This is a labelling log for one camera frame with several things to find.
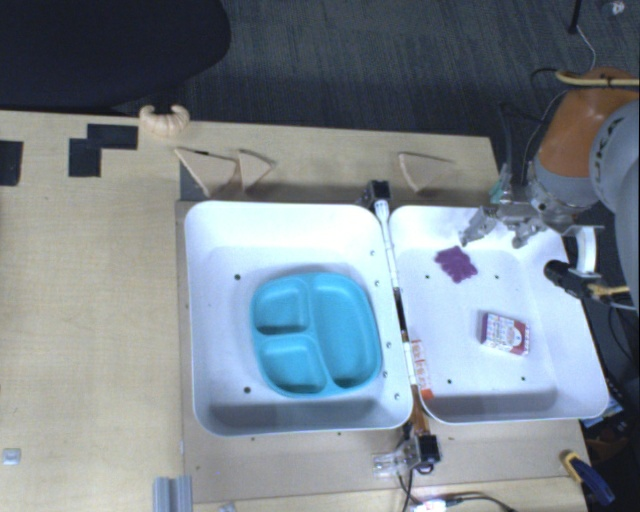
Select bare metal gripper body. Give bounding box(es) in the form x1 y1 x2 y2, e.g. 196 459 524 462
492 192 581 237

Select purple grapes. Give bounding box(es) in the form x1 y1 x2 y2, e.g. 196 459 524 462
432 244 479 285

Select beige triangular wedge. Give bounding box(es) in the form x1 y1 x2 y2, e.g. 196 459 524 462
237 148 277 194
397 151 457 194
173 146 239 199

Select thin black and white rod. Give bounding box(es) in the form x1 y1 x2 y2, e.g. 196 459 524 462
374 199 434 401

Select red and white carton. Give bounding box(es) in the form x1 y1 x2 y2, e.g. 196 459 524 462
479 310 531 357

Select blue divided plate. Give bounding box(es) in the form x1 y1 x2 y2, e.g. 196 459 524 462
249 271 384 400

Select white plastic tray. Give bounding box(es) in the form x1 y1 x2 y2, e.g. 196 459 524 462
387 204 612 426
182 199 415 438

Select beige croissant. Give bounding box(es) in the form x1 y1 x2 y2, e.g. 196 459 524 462
138 102 192 140

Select black round seat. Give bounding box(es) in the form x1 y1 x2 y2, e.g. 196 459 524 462
0 0 232 115

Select black cylinder on white bracket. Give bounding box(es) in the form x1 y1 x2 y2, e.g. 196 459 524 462
543 224 607 302

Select black block with thin wires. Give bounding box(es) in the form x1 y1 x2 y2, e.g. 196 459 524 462
416 433 444 470
366 179 392 205

